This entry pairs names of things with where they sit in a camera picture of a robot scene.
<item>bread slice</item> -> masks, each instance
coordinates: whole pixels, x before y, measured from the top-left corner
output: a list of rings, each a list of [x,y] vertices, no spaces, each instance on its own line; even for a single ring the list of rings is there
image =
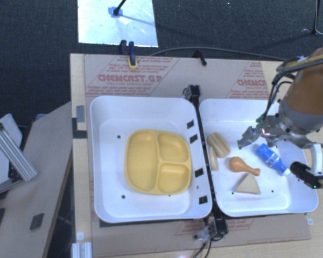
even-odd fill
[[[257,194],[257,195],[261,194],[261,191],[259,190],[259,186],[252,173],[249,173],[242,180],[242,182],[237,186],[234,192],[250,193],[250,194]]]

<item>blue bottle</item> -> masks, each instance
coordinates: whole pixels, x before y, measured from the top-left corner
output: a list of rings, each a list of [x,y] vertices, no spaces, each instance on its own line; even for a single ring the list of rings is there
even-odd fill
[[[280,157],[266,144],[261,144],[256,150],[256,154],[271,168],[279,171],[282,175],[286,176],[290,173],[288,167],[285,167]]]

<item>robotic arm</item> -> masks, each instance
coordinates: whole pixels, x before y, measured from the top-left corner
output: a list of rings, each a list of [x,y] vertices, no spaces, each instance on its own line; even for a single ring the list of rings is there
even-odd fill
[[[238,141],[239,148],[264,137],[269,147],[280,140],[290,141],[299,148],[309,148],[314,157],[323,144],[311,142],[306,135],[323,127],[323,48],[317,49],[308,58],[285,61],[277,68],[278,74],[272,82],[272,90],[265,112],[256,120]],[[277,91],[287,77],[293,80],[285,97],[280,101],[278,113],[268,116],[268,110],[276,98]],[[312,169],[295,162],[291,171],[312,188],[323,188],[321,160],[319,167]]]

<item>yellow divided plate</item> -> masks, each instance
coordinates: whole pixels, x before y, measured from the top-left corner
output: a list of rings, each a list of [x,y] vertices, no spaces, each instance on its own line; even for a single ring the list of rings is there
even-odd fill
[[[125,149],[125,177],[142,193],[179,194],[191,181],[192,163],[187,142],[158,130],[138,130]]]

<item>dark floor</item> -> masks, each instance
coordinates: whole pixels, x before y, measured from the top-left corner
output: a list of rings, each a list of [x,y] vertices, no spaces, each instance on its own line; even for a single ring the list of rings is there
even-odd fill
[[[136,52],[148,55],[172,47],[208,46],[285,59],[309,55],[323,46],[323,36],[311,33],[315,2],[153,0],[159,48],[137,48]],[[117,53],[117,46],[78,43],[77,10],[77,0],[0,0],[0,117],[12,113],[18,124],[27,125],[37,114],[69,101],[70,53]],[[323,32],[323,0],[318,29]],[[175,51],[168,56],[192,54]],[[204,55],[264,59],[213,51]],[[64,228],[70,219],[69,207],[61,211],[59,234],[68,232]],[[55,246],[60,253],[61,246]]]

